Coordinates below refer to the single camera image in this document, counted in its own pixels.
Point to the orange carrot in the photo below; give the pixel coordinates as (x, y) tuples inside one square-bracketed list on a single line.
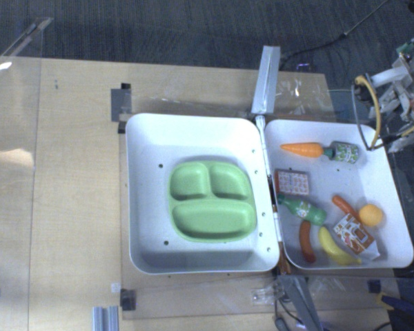
[(305, 149)]

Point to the orange red sausage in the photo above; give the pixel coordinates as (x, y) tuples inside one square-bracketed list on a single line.
[(343, 205)]

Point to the orange fruit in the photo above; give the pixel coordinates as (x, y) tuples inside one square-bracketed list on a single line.
[(371, 215)]

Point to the dark red sausage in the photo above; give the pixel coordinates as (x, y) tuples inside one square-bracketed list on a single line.
[(307, 241)]

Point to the yellow banana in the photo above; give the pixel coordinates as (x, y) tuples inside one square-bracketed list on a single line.
[(331, 247)]

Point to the orange and white flat carton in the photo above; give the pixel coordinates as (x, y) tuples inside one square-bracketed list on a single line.
[(293, 183)]

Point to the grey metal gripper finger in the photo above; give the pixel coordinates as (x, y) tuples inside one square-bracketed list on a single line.
[(390, 100), (402, 142)]

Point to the black cylinder on white bracket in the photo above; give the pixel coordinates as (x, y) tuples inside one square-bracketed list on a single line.
[(386, 76)]

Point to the white and brown gabled carton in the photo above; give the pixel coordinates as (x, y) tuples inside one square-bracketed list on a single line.
[(353, 234)]

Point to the green bottle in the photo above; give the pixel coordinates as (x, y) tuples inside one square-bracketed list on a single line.
[(305, 210)]

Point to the green divided plate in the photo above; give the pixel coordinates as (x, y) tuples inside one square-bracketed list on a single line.
[(212, 216)]

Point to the white plastic tray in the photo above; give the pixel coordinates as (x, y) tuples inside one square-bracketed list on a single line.
[(152, 185), (345, 181)]

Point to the green and white can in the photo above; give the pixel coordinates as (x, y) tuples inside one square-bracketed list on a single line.
[(345, 152)]

